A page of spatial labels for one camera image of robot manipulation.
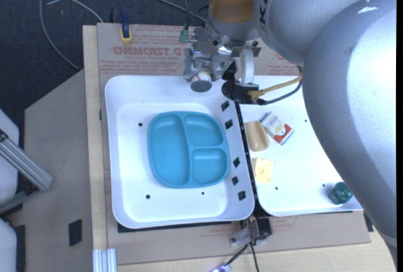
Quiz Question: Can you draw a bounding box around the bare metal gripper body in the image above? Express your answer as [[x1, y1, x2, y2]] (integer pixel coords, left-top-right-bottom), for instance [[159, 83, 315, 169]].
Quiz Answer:
[[190, 27, 261, 77]]

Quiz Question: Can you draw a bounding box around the white can with grey lid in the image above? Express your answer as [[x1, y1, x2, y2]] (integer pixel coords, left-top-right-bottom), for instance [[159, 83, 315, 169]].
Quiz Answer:
[[190, 70, 213, 93]]

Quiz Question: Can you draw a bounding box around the brown cardboard board, red print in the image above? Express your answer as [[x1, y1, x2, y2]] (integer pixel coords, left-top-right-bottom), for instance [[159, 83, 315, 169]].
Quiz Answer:
[[96, 22, 372, 266]]

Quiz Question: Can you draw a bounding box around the tan toy bread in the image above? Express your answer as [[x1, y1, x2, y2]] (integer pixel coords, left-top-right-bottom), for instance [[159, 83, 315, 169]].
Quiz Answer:
[[244, 120, 270, 153]]

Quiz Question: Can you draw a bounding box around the white and red carton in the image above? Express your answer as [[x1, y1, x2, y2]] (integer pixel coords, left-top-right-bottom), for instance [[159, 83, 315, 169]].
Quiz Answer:
[[259, 111, 295, 147]]

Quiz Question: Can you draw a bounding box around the blue divided plate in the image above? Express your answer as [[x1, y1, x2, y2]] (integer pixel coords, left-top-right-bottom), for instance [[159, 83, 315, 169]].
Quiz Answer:
[[147, 111, 231, 190]]

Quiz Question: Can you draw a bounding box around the white plastic tray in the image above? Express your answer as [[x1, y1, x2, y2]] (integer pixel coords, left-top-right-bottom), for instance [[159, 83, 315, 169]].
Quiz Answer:
[[104, 74, 256, 230], [236, 75, 365, 218]]

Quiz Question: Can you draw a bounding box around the yellow toy cheese slice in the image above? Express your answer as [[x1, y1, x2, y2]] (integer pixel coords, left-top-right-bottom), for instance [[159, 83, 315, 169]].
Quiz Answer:
[[252, 157, 275, 184]]

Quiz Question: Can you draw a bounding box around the dark green can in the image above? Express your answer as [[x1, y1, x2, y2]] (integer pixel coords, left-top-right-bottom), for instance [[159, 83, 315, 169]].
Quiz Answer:
[[328, 181, 353, 206]]

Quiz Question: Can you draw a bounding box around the black cylinder on white bracket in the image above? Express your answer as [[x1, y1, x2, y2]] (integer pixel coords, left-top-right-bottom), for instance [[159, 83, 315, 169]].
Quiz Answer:
[[221, 47, 262, 105]]

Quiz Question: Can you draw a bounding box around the black block with thin wires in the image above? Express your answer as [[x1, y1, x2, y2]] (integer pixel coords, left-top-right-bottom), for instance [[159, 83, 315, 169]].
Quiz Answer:
[[229, 217, 273, 248]]

